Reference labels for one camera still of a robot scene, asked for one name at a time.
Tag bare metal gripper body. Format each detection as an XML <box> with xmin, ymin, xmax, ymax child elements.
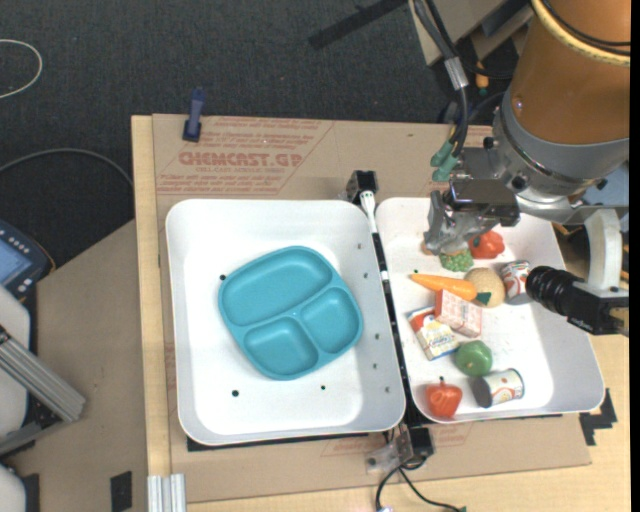
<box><xmin>442</xmin><ymin>145</ymin><xmax>586</xmax><ymax>227</ymax></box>

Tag red bell pepper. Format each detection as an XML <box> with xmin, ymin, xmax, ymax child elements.
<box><xmin>468</xmin><ymin>229</ymin><xmax>506</xmax><ymax>260</ymax></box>

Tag green grapes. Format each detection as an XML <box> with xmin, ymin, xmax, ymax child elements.
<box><xmin>438</xmin><ymin>248</ymin><xmax>475</xmax><ymax>274</ymax></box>

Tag orange carrot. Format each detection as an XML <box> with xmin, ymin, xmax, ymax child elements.
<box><xmin>409</xmin><ymin>272</ymin><xmax>494</xmax><ymax>307</ymax></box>

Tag small red and white can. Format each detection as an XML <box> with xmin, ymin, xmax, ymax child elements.
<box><xmin>499</xmin><ymin>259</ymin><xmax>533</xmax><ymax>306</ymax></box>

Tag thin black and white rod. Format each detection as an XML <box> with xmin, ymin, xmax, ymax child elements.
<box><xmin>358</xmin><ymin>191</ymin><xmax>414</xmax><ymax>431</ymax></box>

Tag pink carton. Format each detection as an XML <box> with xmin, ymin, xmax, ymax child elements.
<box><xmin>433</xmin><ymin>288</ymin><xmax>484</xmax><ymax>339</ymax></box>

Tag white blue and yellow carton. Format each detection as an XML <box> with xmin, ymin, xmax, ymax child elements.
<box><xmin>406</xmin><ymin>305</ymin><xmax>461</xmax><ymax>362</ymax></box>

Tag green apple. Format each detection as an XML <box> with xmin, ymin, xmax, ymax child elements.
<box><xmin>453</xmin><ymin>339</ymin><xmax>495</xmax><ymax>379</ymax></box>

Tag white plastic tray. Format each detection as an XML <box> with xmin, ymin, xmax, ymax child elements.
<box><xmin>373</xmin><ymin>196</ymin><xmax>606</xmax><ymax>425</ymax></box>
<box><xmin>164</xmin><ymin>198</ymin><xmax>407</xmax><ymax>446</ymax></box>

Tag brown cardboard board red print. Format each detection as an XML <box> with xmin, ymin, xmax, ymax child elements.
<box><xmin>151</xmin><ymin>113</ymin><xmax>594</xmax><ymax>504</ymax></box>

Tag white can with grey lid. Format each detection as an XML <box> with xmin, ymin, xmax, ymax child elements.
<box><xmin>470</xmin><ymin>367</ymin><xmax>526</xmax><ymax>409</ymax></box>

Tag orange bell pepper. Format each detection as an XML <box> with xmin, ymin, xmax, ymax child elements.
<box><xmin>424</xmin><ymin>377</ymin><xmax>464</xmax><ymax>419</ymax></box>

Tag blue divided plate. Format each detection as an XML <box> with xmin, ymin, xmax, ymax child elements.
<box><xmin>217</xmin><ymin>244</ymin><xmax>364</xmax><ymax>382</ymax></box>

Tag black block with thin wires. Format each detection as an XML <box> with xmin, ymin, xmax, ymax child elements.
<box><xmin>407</xmin><ymin>425</ymin><xmax>435</xmax><ymax>457</ymax></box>
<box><xmin>348</xmin><ymin>169</ymin><xmax>380</xmax><ymax>202</ymax></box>

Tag black cylinder on white bracket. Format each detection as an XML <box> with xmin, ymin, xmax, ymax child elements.
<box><xmin>524</xmin><ymin>208</ymin><xmax>630</xmax><ymax>337</ymax></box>

